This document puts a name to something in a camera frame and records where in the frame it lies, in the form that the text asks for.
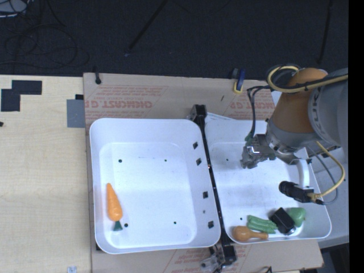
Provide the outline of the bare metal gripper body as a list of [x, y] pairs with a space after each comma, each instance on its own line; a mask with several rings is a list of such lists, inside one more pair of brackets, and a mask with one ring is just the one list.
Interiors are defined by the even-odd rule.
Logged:
[[276, 155], [268, 145], [265, 134], [254, 135], [245, 144], [245, 154], [249, 161], [275, 160]]

